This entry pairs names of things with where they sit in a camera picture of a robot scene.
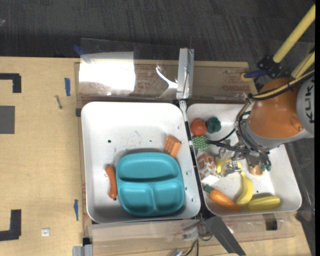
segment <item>yellow pole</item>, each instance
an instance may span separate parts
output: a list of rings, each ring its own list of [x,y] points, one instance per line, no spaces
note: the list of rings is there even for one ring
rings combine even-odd
[[[310,66],[315,63],[315,54],[316,51],[311,52],[304,60],[294,69],[291,76],[293,78],[299,78],[307,71]]]
[[[272,59],[275,63],[280,63],[283,60],[283,58],[287,55],[287,53],[291,50],[291,48],[295,45],[295,43],[299,40],[299,38],[304,34],[304,32],[309,28],[309,26],[312,24],[312,22],[314,22],[315,19],[316,5],[314,4],[302,18],[300,23],[291,32],[280,49],[273,56]]]

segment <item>carrot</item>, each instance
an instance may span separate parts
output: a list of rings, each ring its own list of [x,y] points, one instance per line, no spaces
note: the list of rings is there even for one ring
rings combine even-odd
[[[209,187],[206,187],[204,190],[206,192],[209,192],[208,189]],[[217,189],[211,190],[211,192],[209,192],[209,197],[212,201],[216,202],[220,206],[238,212],[241,211],[240,207],[235,202],[233,202],[229,197],[227,197],[225,194],[223,194],[221,191]]]
[[[202,120],[197,118],[192,122],[190,130],[194,136],[201,136],[207,132],[207,127]]]
[[[105,172],[108,175],[110,179],[110,191],[109,191],[109,197],[111,199],[115,199],[118,195],[117,190],[117,181],[116,181],[116,173],[112,166],[107,165],[105,168]]]

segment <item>white square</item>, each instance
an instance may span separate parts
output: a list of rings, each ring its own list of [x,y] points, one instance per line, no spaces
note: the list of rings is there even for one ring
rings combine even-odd
[[[41,229],[41,235],[43,236],[43,237],[48,237],[48,236],[50,236],[50,228],[42,228]]]

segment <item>toy tomato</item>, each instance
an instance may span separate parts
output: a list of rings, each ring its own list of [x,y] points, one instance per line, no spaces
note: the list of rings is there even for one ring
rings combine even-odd
[[[207,132],[206,124],[199,118],[195,119],[190,127],[194,136],[201,136]]]

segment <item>gray floor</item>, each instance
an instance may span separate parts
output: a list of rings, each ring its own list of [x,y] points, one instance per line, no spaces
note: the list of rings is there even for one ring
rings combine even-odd
[[[195,48],[196,60],[245,61],[274,54],[312,0],[0,0],[0,56],[78,57],[81,38]],[[313,23],[284,64],[315,44]],[[287,145],[303,196],[297,215],[315,255],[315,141]]]

